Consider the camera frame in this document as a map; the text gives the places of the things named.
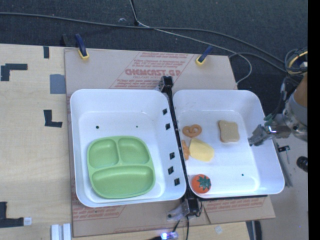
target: red tomato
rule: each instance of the red tomato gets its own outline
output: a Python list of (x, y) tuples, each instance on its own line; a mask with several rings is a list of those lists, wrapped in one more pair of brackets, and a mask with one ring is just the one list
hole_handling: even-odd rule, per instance
[(198, 174), (192, 178), (191, 187), (196, 193), (207, 193), (211, 188), (211, 180), (204, 174)]

